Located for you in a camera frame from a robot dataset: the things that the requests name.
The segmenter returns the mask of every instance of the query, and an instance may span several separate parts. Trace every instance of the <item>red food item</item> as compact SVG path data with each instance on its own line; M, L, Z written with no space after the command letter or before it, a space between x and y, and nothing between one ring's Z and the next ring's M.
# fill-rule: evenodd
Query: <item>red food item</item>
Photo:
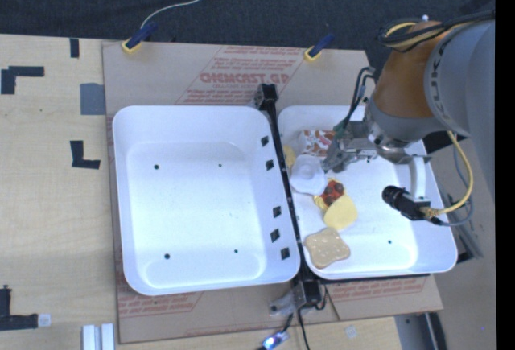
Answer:
M328 185L325 187L325 190L323 190L323 193L320 194L320 197L322 197L323 203L329 207L343 194L344 185L335 179L330 179Z

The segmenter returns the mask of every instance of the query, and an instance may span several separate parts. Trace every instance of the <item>yellow cable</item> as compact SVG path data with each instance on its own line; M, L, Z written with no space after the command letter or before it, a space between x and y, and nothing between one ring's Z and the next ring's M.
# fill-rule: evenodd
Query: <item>yellow cable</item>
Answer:
M454 30L458 27L461 27L465 24L468 24L469 22L467 23L459 23L459 24L456 24L456 25L453 25L447 29L445 29L445 31L450 31L450 30ZM411 21L406 21L405 23L400 23L396 26L393 26L391 27L386 33L385 33L385 40L382 42L382 44L385 46L385 47L388 47L388 48L401 48L401 47L404 47L404 48L409 48L411 47L413 44L415 43L421 43L422 41L426 41L427 39L429 39L430 37L432 36L435 36L435 35L438 35L439 33L443 32L443 29L441 27L439 28L436 28L434 30L431 31L431 27L428 27L427 31L424 32L423 34L420 34L420 35L416 35L414 37L411 37L409 39L406 39L404 41L398 41L398 42L389 42L388 41L388 37L390 37L394 32L404 28L404 27L412 27L414 26L416 23L414 22L411 22Z
M427 218L431 218L431 217L434 217L434 216L439 216L441 214L446 214L448 212L453 212L453 211L457 210L458 208L460 208L462 205L465 204L465 202L470 197L470 195L472 193L472 187L474 186L474 176L472 174L472 168L470 166L470 162L467 159L467 156L465 155L464 151L461 149L461 146L459 145L458 140L456 139L456 137L452 133L452 131L447 131L447 135L449 136L449 138L451 139L452 143L456 147L456 149L458 151L458 154L461 157L461 159L463 160L463 164L465 164L465 168L467 169L468 188L467 188L467 191L465 192L464 196L461 198L461 200L458 201L457 203L453 204L450 207L440 208L440 209L438 209L438 208L431 208L431 207L421 207L420 211L423 212L424 215Z

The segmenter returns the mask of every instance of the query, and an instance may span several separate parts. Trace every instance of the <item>cardboard sheet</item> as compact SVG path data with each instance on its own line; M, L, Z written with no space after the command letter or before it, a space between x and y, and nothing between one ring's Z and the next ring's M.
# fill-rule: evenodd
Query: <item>cardboard sheet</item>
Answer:
M157 298L130 289L122 272L111 131L114 115L129 105L248 105L262 83L277 85L278 112L291 105L348 104L358 72L368 66L365 53L324 50L314 62L304 60L303 53L300 48L144 43L127 55L119 42L103 43L122 343L281 327L285 319L271 317L269 303L282 297L290 284ZM306 323L433 311L442 306L432 276L335 284L328 291L332 305L308 313Z

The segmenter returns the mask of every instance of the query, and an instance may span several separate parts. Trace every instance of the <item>wooden table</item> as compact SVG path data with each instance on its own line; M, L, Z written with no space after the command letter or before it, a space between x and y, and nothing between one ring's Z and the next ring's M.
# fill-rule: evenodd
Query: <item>wooden table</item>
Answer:
M81 115L80 85L103 84L101 41L0 36L0 68L44 66L0 95L0 285L13 315L48 313L51 326L0 331L0 348L80 348L86 324L117 322L104 115ZM99 169L73 168L70 141ZM353 326L348 334L346 328ZM253 349L273 331L117 344L126 349ZM299 328L280 348L305 348ZM311 348L400 349L394 318L307 327Z

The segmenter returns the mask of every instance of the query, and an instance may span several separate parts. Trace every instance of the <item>food item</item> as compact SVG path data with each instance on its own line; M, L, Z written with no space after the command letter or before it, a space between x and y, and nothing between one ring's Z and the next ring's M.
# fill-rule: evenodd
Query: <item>food item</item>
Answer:
M320 160L312 155L301 154L291 168L290 184L304 194L316 195L328 184Z
M344 185L340 181L337 179L329 179L328 185L323 190L323 193L319 196L314 196L313 200L317 206L319 206L323 211L326 211L328 207L338 200L338 198L340 198L344 193Z
M307 236L304 245L317 269L324 269L335 261L345 260L351 255L348 245L331 227Z
M332 203L323 215L323 222L336 230L344 229L357 219L356 205L348 194L343 194Z
M297 156L295 155L293 148L291 148L290 146L282 146L282 152L284 154L284 161L286 163L286 166L288 168L291 168L291 166L295 164L295 160L297 159Z
M314 155L315 157L325 157L328 148L335 136L334 131L330 130L303 130L300 132L297 143L300 154Z

